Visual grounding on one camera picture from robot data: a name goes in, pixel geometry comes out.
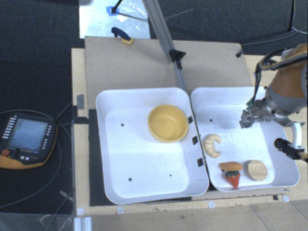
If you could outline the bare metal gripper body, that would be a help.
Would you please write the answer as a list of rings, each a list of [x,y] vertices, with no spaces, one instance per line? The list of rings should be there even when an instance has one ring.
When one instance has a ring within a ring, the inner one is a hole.
[[[283,127],[291,127],[295,122],[289,119],[289,115],[296,113],[298,107],[297,99],[282,99],[276,103],[271,99],[251,99],[247,102],[247,126],[275,121]]]

